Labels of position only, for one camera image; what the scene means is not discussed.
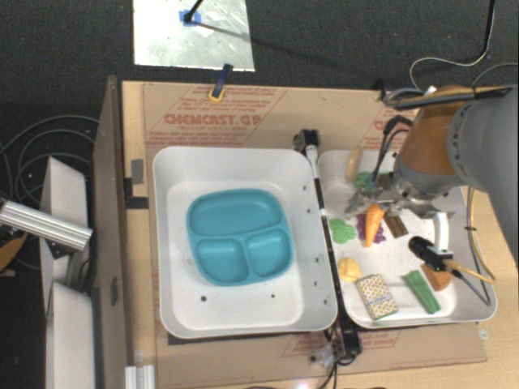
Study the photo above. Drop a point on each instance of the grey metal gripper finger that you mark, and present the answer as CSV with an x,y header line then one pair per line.
x,y
352,208
364,196

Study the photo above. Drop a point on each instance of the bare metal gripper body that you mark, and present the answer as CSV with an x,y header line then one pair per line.
x,y
399,199

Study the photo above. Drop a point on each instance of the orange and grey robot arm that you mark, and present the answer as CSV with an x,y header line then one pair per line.
x,y
466,144

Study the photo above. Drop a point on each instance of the green broccoli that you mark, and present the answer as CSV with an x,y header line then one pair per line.
x,y
363,180

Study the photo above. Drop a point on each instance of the purple grapes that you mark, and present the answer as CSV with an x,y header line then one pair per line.
x,y
361,227

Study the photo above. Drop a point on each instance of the green lettuce leaf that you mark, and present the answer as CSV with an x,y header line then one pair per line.
x,y
341,230

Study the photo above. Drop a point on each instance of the orange carrot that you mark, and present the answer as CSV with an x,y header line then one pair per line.
x,y
373,221

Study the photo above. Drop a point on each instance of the brown chocolate bar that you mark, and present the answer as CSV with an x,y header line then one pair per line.
x,y
396,225

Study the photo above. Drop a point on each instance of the thin black and white rod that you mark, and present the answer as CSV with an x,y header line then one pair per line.
x,y
324,213

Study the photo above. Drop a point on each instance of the cream oval bread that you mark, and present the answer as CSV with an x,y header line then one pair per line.
x,y
353,163

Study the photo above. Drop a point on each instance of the yellow croissant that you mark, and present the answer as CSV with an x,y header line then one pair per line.
x,y
349,269

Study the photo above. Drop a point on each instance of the white plastic tray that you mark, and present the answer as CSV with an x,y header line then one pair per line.
x,y
389,262
178,257

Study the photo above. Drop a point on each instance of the yellow patterned carton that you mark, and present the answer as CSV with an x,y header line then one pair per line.
x,y
377,296

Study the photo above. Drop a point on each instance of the green celery stick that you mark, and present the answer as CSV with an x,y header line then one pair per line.
x,y
421,292

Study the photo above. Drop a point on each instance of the blue divided plate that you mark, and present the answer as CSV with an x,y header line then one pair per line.
x,y
239,237

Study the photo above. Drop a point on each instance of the brown cardboard board red print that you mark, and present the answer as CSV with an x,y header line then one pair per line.
x,y
227,120

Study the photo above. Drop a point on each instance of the black cylinder on white bracket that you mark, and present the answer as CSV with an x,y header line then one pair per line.
x,y
430,251

